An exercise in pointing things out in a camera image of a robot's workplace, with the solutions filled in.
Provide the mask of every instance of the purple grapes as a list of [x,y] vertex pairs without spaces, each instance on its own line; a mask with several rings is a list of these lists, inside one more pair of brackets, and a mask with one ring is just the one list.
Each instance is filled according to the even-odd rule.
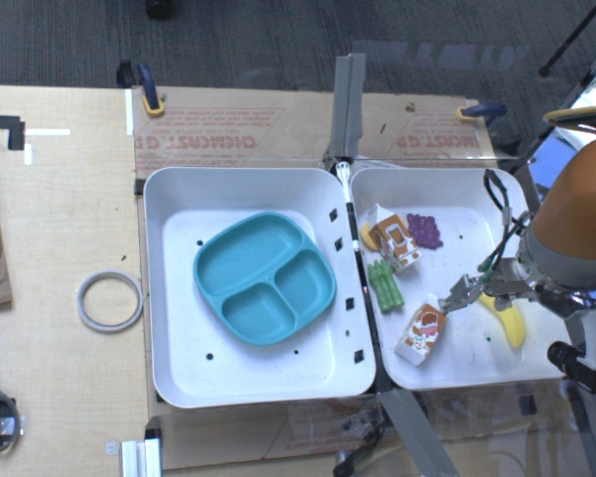
[[408,214],[406,220],[408,222],[408,231],[419,247],[436,249],[444,244],[439,239],[439,230],[435,224],[435,218],[432,216]]

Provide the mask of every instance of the blue divided plate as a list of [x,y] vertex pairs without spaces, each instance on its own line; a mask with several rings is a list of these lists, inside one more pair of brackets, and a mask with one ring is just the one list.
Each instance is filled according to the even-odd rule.
[[336,293],[324,256],[298,225],[275,212],[244,219],[206,242],[194,277],[228,328],[259,346],[298,332]]

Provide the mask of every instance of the white ring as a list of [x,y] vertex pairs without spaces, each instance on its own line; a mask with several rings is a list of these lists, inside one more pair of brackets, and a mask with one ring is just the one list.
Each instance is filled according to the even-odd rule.
[[[99,279],[119,279],[125,282],[128,286],[130,286],[135,292],[135,295],[137,296],[137,307],[135,308],[135,312],[132,313],[132,315],[130,315],[130,318],[128,318],[126,321],[123,321],[115,325],[105,325],[103,323],[94,321],[84,311],[83,298],[86,294],[86,291]],[[141,286],[139,285],[139,282],[135,278],[133,278],[126,272],[122,272],[121,270],[101,270],[100,272],[96,272],[95,274],[90,275],[84,280],[84,282],[79,287],[79,291],[77,292],[77,314],[79,314],[79,318],[81,318],[81,321],[86,327],[92,330],[96,330],[97,332],[119,332],[124,329],[127,329],[139,319],[142,310],[143,299],[141,296]]]

